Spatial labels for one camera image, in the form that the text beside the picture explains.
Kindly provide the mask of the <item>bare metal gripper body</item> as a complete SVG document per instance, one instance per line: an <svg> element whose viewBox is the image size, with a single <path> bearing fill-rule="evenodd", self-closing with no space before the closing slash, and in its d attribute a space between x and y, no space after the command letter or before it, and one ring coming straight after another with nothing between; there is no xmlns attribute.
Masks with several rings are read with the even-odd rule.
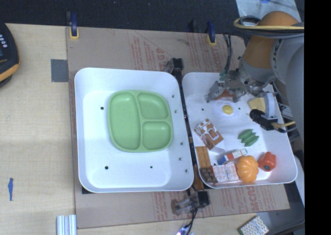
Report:
<svg viewBox="0 0 331 235"><path fill-rule="evenodd" d="M232 94L258 95L263 92L267 83L262 83L249 76L244 70L229 70L227 73L220 73L220 82L223 88Z"/></svg>

